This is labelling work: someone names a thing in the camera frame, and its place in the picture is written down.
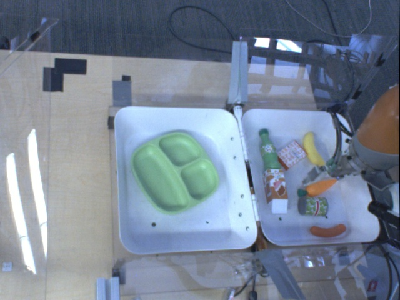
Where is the brown and white carton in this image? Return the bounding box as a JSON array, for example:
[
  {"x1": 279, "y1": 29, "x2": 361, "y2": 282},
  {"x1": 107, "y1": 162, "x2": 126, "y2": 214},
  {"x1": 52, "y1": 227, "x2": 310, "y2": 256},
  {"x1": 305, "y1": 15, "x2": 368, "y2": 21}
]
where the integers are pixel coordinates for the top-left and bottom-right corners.
[{"x1": 262, "y1": 167, "x2": 289, "y2": 215}]

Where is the green divided plate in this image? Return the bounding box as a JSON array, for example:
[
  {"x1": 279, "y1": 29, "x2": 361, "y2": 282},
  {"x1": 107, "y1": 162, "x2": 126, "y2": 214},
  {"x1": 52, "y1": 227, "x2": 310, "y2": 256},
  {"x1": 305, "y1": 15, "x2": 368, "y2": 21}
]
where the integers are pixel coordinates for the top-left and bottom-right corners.
[{"x1": 130, "y1": 131, "x2": 220, "y2": 216}]

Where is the black cylinder on white bracket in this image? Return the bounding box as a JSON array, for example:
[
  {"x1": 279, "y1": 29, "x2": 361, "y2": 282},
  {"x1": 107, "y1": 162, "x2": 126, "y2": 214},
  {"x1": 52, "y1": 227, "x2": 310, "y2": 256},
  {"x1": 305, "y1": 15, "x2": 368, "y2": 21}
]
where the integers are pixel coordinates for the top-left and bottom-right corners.
[{"x1": 367, "y1": 182, "x2": 400, "y2": 229}]

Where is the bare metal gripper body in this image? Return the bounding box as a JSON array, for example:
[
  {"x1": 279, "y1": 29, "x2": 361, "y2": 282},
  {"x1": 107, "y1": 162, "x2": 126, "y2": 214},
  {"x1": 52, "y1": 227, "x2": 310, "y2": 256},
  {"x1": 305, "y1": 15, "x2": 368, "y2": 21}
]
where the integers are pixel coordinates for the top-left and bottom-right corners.
[{"x1": 324, "y1": 154, "x2": 366, "y2": 179}]

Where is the white plastic tray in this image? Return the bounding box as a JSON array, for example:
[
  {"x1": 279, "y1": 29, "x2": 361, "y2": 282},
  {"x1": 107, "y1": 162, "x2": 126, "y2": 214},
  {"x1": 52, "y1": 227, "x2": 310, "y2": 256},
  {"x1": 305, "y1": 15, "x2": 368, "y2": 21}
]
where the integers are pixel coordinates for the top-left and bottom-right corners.
[
  {"x1": 241, "y1": 107, "x2": 381, "y2": 248},
  {"x1": 113, "y1": 106, "x2": 259, "y2": 256}
]

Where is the orange carrot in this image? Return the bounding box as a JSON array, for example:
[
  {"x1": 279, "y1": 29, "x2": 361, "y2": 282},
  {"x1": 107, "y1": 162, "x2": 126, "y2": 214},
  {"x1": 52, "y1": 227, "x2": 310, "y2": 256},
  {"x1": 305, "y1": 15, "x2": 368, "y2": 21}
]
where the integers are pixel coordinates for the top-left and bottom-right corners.
[{"x1": 296, "y1": 178, "x2": 339, "y2": 198}]

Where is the red and white small box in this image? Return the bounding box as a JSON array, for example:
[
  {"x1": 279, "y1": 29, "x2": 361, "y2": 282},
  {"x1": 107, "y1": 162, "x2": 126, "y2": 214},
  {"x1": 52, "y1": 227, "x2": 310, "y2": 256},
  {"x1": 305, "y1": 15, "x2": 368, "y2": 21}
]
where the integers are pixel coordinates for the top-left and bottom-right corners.
[{"x1": 277, "y1": 140, "x2": 308, "y2": 171}]

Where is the green bottle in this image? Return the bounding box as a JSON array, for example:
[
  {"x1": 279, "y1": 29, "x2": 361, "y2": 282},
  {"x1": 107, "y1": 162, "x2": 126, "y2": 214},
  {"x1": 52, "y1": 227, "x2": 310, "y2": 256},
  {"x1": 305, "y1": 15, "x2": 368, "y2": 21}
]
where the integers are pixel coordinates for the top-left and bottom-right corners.
[{"x1": 258, "y1": 128, "x2": 283, "y2": 171}]

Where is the orange sausage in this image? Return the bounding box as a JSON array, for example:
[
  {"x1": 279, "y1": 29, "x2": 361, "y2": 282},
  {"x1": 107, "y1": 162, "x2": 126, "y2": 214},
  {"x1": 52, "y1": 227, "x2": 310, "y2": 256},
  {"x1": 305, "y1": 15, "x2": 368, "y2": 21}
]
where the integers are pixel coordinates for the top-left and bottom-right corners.
[{"x1": 309, "y1": 223, "x2": 348, "y2": 239}]

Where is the green and red can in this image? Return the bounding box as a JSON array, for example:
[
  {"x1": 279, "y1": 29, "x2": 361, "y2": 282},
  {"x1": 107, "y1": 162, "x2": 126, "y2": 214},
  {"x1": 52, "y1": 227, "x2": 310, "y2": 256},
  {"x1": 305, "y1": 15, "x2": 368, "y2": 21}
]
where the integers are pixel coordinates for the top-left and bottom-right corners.
[{"x1": 297, "y1": 196, "x2": 329, "y2": 218}]

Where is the yellow banana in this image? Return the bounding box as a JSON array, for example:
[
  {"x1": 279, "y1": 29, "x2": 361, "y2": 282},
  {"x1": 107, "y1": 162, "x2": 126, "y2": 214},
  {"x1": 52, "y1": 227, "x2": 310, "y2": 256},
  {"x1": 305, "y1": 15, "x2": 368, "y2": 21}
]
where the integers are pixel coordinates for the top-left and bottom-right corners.
[{"x1": 302, "y1": 131, "x2": 327, "y2": 168}]

